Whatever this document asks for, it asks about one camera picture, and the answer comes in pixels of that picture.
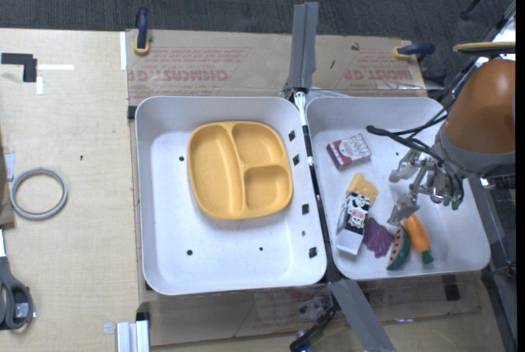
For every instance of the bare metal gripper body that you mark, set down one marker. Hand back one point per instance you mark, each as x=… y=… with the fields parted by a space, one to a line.
x=439 y=180

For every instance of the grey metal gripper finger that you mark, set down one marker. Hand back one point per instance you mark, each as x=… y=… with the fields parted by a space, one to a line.
x=404 y=166
x=404 y=207

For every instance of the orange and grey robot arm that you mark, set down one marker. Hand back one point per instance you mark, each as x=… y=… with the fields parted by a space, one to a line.
x=484 y=112

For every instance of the orange carrot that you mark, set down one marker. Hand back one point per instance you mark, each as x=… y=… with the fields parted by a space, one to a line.
x=417 y=233

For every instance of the purple grapes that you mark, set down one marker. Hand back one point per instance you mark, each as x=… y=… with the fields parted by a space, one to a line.
x=377 y=237

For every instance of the watermelon slice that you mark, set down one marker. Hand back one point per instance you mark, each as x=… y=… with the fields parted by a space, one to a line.
x=401 y=250

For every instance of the yellow cheese wedge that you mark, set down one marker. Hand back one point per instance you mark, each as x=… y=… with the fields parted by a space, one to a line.
x=363 y=184

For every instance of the cow print milk carton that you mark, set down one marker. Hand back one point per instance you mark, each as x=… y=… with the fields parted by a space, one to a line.
x=354 y=219

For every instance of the white plastic tray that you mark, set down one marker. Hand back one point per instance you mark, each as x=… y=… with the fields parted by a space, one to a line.
x=451 y=235
x=229 y=256

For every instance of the red and white carton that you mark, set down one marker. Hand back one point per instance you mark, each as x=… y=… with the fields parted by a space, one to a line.
x=348 y=150

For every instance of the yellow divided plate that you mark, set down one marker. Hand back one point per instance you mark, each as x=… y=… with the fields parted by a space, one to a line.
x=217 y=170

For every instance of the brown cardboard board red print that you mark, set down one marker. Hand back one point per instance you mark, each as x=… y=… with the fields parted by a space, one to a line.
x=205 y=67

